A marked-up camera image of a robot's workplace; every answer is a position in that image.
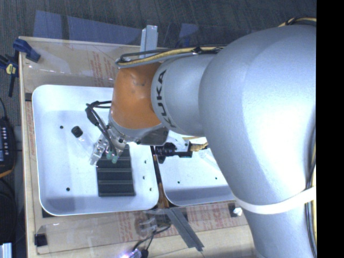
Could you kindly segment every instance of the blue clamp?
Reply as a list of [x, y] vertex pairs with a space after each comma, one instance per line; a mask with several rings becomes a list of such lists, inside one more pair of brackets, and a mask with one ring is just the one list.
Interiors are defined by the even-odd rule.
[[37, 63], [41, 55], [38, 54], [25, 40], [17, 38], [13, 42], [16, 51], [26, 53], [26, 58]]
[[9, 97], [12, 97], [13, 88], [15, 86], [15, 78], [19, 77], [19, 52], [26, 53], [26, 58], [38, 62], [40, 54], [38, 54], [25, 40], [16, 39], [13, 42], [13, 48], [15, 49], [14, 56], [6, 55], [6, 57], [0, 55], [0, 69], [4, 69], [8, 75], [11, 76]]

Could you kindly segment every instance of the wooden table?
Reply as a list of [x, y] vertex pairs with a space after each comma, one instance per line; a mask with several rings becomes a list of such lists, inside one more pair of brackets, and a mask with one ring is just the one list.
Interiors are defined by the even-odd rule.
[[[19, 55], [27, 257], [120, 257], [142, 239], [137, 221], [143, 212], [44, 217], [39, 202], [31, 94], [43, 84], [112, 87], [118, 71], [115, 59], [139, 47], [21, 38], [41, 54], [38, 63], [23, 53]], [[187, 248], [172, 226], [153, 240], [149, 257], [253, 257], [245, 216], [231, 217], [228, 203], [185, 209], [204, 251]]]

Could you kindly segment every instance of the white band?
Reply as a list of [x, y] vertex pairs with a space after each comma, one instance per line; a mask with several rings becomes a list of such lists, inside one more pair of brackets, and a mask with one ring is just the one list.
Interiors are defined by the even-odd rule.
[[237, 204], [243, 209], [257, 214], [278, 214], [292, 210], [302, 204], [311, 202], [317, 197], [317, 187], [313, 186], [280, 203], [268, 205], [254, 205], [235, 197]]

